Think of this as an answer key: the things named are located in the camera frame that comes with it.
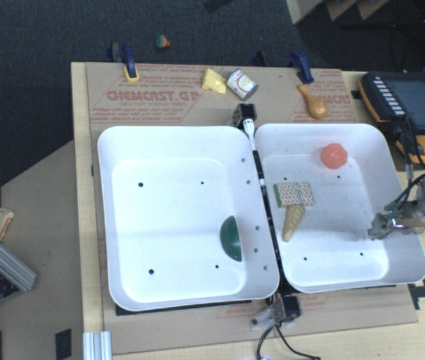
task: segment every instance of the cardboard sheet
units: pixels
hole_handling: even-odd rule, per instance
[[[140,81],[128,83],[120,64],[86,63],[92,138],[95,201],[104,328],[111,331],[114,354],[256,340],[251,316],[263,300],[118,315],[107,285],[104,212],[97,141],[114,125],[224,125],[241,99],[230,89],[220,94],[201,88],[212,68],[227,77],[235,67],[138,64]],[[312,70],[311,93],[326,101],[330,114],[322,121],[309,116],[298,92],[294,68],[242,67],[258,85],[247,101],[254,103],[257,127],[273,122],[356,122],[340,70]],[[299,294],[303,315],[284,329],[286,335],[332,332],[417,321],[407,286]]]

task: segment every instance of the yellow cheese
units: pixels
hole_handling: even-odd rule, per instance
[[[214,70],[207,68],[206,72],[204,72],[203,89],[225,94],[226,79]]]

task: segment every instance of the dark green object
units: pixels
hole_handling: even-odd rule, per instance
[[[281,195],[279,194],[279,189],[278,189],[278,185],[277,184],[274,184],[273,185],[273,190],[274,190],[274,194],[276,196],[276,202],[278,203],[278,208],[282,208]]]
[[[243,261],[240,233],[234,216],[228,217],[221,225],[220,236],[222,249],[225,250],[225,253],[233,260]]]

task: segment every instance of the black connector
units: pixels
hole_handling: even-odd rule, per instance
[[[233,126],[242,130],[243,121],[246,119],[251,119],[254,121],[256,119],[256,107],[253,103],[245,104],[239,103],[237,104],[236,109],[233,113]]]
[[[287,320],[294,320],[301,316],[301,306],[296,296],[282,296],[282,304],[285,308],[285,315]]]

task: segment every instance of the blue handle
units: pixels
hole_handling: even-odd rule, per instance
[[[298,77],[305,84],[310,84],[315,81],[312,78],[311,70],[309,69],[308,56],[302,51],[294,50],[289,55],[289,60],[295,68],[299,68]]]
[[[137,77],[136,63],[134,63],[134,56],[132,54],[132,47],[127,43],[122,43],[122,58],[126,69],[128,70],[130,78]]]

